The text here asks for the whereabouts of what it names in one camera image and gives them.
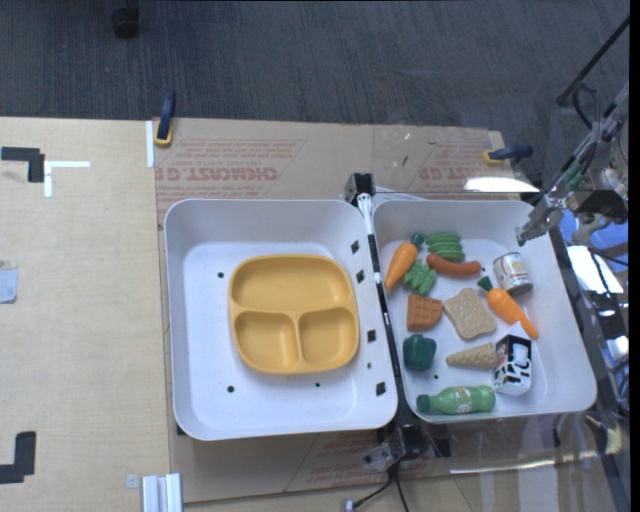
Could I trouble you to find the yellow divided plate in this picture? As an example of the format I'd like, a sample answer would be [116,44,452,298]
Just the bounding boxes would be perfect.
[227,253,361,375]

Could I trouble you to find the green bottle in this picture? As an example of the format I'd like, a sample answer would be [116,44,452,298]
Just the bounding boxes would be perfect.
[415,384,497,416]

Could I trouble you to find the brown cardboard board red print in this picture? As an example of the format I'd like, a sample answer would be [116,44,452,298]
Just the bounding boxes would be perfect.
[152,117,609,505]

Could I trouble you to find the green bell pepper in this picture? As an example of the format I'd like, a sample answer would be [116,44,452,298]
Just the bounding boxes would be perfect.
[402,333,437,372]

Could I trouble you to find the orange-red sausage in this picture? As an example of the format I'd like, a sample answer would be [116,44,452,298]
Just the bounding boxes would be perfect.
[425,252,485,278]

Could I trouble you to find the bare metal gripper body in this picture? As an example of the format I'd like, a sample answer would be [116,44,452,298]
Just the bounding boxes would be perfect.
[564,154,630,221]

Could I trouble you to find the black and white milk carton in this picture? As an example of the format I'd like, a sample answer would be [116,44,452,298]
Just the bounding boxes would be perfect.
[492,321,533,398]

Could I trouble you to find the green lettuce leaf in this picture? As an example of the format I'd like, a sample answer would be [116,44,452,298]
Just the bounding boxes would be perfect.
[402,258,437,295]

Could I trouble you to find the green pea pods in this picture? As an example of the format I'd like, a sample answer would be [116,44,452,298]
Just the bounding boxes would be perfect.
[424,231,466,262]

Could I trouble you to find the white plastic tray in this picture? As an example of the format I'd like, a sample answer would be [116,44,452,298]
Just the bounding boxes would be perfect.
[163,198,400,442]
[372,198,599,425]

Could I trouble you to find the beige bread slice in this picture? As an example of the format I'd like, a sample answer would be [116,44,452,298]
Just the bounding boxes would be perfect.
[442,287,498,342]

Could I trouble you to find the beige ice cream cone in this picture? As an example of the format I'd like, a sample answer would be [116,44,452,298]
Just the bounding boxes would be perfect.
[445,341,500,370]

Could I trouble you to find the brown waffle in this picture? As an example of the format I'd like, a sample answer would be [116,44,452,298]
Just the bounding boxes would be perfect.
[406,293,444,333]

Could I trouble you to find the small white and red can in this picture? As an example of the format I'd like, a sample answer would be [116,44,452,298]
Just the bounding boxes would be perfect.
[492,251,534,296]

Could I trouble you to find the black block with thin wires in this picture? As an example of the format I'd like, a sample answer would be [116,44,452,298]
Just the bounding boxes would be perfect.
[344,172,376,204]
[362,424,426,471]

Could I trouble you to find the orange carrot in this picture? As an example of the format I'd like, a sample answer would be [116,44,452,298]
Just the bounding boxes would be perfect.
[476,275,540,341]
[383,232,425,290]

